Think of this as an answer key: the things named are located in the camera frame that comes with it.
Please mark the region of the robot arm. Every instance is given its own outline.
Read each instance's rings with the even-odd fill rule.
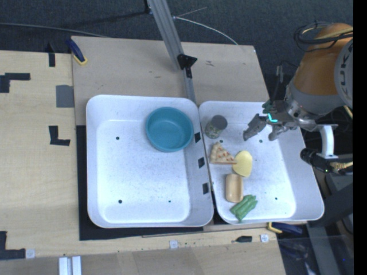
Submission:
[[[320,28],[312,40],[304,35]],[[345,23],[314,23],[295,33],[298,43],[310,44],[305,50],[283,100],[268,100],[263,105],[266,116],[255,115],[244,131],[244,140],[271,125],[270,140],[289,129],[319,131],[322,151],[304,149],[301,159],[322,171],[342,174],[353,165],[334,155],[333,129],[336,124],[317,124],[317,120],[337,107],[353,109],[353,28]]]

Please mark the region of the metal pole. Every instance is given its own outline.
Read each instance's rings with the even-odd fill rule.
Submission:
[[[157,23],[158,29],[161,36],[165,42],[167,51],[177,69],[182,69],[178,62],[178,56],[184,54],[184,50],[181,45],[181,41],[178,37],[176,27],[173,23],[173,18],[169,10],[166,0],[147,0],[148,4],[153,12],[153,16]],[[187,70],[182,71],[183,80],[185,83],[185,90],[187,98],[191,99],[196,103],[195,92],[193,81],[190,76],[188,76]]]

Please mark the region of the gray carpet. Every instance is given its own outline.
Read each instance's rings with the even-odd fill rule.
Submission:
[[[172,15],[183,15],[230,36],[238,44],[253,45],[263,74],[274,74],[281,60],[298,64],[303,56],[294,31],[318,21],[353,25],[353,0],[167,0]],[[152,15],[123,15],[144,10],[143,0],[0,0],[0,23],[68,28],[115,38],[161,40]],[[210,29],[175,21],[181,41],[232,44]],[[44,51],[51,42],[67,52],[64,41],[72,33],[0,25],[0,49]],[[286,65],[288,74],[294,68]]]

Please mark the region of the black mat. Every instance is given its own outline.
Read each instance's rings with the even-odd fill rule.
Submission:
[[[77,169],[79,195],[79,240],[113,239],[139,235],[192,233],[203,231],[202,227],[144,227],[105,229],[95,225],[87,211],[87,130],[86,126],[76,127]]]

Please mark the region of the blue bowl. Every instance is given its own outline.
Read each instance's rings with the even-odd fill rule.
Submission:
[[[162,107],[148,115],[145,130],[150,143],[162,152],[186,148],[194,136],[189,117],[172,107]]]

